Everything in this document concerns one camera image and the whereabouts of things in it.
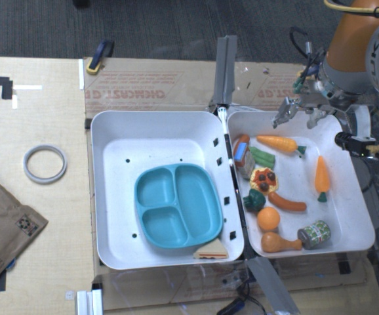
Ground brown toy chicken drumstick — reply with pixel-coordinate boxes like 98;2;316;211
260;231;304;254

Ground thin black and white rod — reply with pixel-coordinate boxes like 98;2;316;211
216;104;249;240

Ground green toy broccoli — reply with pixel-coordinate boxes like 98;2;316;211
243;188;267;213

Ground white plastic tray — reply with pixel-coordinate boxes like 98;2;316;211
226;110;377;260
90;110;246;271

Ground orange toy carrot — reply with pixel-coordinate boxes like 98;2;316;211
314;156;332;203
256;135;308;158

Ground orange toy sausage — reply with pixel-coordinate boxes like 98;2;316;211
268;191;308;213

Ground blue divided plate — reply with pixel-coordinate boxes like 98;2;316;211
134;163;224;250

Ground small green can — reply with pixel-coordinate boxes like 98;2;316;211
296;219;332;250

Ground toy orange fruit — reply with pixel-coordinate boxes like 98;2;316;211
256;206;281;232

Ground white ring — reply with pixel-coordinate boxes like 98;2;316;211
22;144;68;185

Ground green toy beans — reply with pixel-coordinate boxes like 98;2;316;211
249;146;277;171

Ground toy sandwich slice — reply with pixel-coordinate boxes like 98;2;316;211
192;238;230;261

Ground yellow toy pizza slice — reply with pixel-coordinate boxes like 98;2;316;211
249;166;280;196

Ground brown paper envelope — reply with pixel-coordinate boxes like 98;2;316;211
0;164;50;297

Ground black cylinder on white bracket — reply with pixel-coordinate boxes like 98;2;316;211
334;105;378;159

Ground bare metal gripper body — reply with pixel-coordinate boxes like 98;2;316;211
295;72;345;112

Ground brown cardboard board, red print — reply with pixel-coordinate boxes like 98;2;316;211
83;56;368;312

